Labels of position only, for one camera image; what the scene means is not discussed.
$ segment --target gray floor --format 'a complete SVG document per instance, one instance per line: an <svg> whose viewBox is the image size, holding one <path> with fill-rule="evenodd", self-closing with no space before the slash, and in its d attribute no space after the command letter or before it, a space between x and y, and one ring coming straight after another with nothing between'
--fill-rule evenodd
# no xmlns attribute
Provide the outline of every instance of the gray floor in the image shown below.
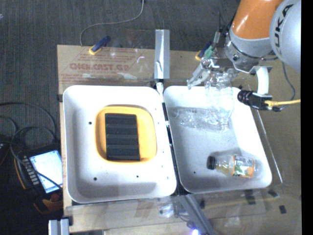
<svg viewBox="0 0 313 235"><path fill-rule="evenodd" d="M225 25L232 19L239 2L240 0L145 0L140 17L118 25L90 28L84 32L82 42L85 46L93 45L104 35L116 30L116 27L148 31L169 29L172 50L198 51L212 40L218 27L219 15L221 24ZM57 45L79 45L80 33L86 27L96 23L132 19L139 14L140 9L141 0L0 0L0 13L4 16L0 21L0 102L27 102L44 107L54 118L58 130ZM294 83L300 83L297 74L293 79ZM285 122L289 118L288 114L295 116L289 124L288 121ZM28 126L52 128L47 115L34 107L2 106L0 116L12 118L20 129ZM279 165L292 169L283 169L283 177L288 185L284 194L299 199L300 107L280 114L278 119L282 125L279 131L271 124L273 118L276 116L272 113L265 116L266 124L272 127L268 131L270 139L273 142L287 140L280 147L276 143L277 147L274 145L274 148L278 151L295 151L283 158L278 156ZM11 123L0 118L0 134L9 137L12 136L12 131ZM50 135L39 128L33 129L23 138L29 147L51 141ZM59 131L56 132L56 138L60 138ZM0 168L1 173L9 174L0 191L0 234L46 234L47 221L62 217L62 212L49 216L38 214L18 182L10 156L7 160L8 167ZM296 220L297 224L299 222L301 223L301 217Z"/></svg>

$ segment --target black bottle cap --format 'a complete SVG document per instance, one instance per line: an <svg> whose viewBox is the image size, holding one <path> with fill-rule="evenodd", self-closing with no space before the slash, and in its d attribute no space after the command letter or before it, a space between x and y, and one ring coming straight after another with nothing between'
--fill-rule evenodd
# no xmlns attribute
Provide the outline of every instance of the black bottle cap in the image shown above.
<svg viewBox="0 0 313 235"><path fill-rule="evenodd" d="M215 157L209 156L207 158L206 167L210 170L214 170L216 168L215 162L216 162Z"/></svg>

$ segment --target yellow cable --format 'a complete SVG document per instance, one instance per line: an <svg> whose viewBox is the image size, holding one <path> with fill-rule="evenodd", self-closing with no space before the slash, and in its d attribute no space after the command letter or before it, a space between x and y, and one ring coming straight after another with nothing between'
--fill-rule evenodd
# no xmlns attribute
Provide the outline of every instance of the yellow cable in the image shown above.
<svg viewBox="0 0 313 235"><path fill-rule="evenodd" d="M292 100L292 101L282 101L282 102L276 102L276 101L270 101L270 100L266 100L265 103L269 106L277 106L277 105L286 105L286 104L296 104L296 103L300 103L301 100L297 99L297 100Z"/></svg>

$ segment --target plastic bottle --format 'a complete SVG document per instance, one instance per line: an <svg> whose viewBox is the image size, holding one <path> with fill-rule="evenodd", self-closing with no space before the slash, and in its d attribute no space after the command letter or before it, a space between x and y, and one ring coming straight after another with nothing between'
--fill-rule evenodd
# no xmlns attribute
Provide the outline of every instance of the plastic bottle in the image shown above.
<svg viewBox="0 0 313 235"><path fill-rule="evenodd" d="M242 178L256 177L258 172L257 163L253 158L237 155L209 156L207 168L221 172L226 176Z"/></svg>
<svg viewBox="0 0 313 235"><path fill-rule="evenodd" d="M170 114L185 127L204 130L208 129L209 125L218 124L208 109L175 107L170 109Z"/></svg>
<svg viewBox="0 0 313 235"><path fill-rule="evenodd" d="M227 129L234 110L233 90L228 73L212 71L204 87L208 109L220 124L220 129Z"/></svg>

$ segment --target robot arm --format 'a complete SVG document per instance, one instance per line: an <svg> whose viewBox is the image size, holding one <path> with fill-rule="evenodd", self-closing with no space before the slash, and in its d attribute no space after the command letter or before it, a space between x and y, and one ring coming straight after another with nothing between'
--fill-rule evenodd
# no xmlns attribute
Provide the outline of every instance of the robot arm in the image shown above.
<svg viewBox="0 0 313 235"><path fill-rule="evenodd" d="M274 52L282 62L301 72L301 0L241 0L223 52L233 69L204 57L187 81L188 88L203 82L208 77L205 73L211 71L256 73L262 89L257 93L241 92L238 99L253 108L267 109L265 101L271 100L267 94L268 76L264 75L267 69L258 64Z"/></svg>

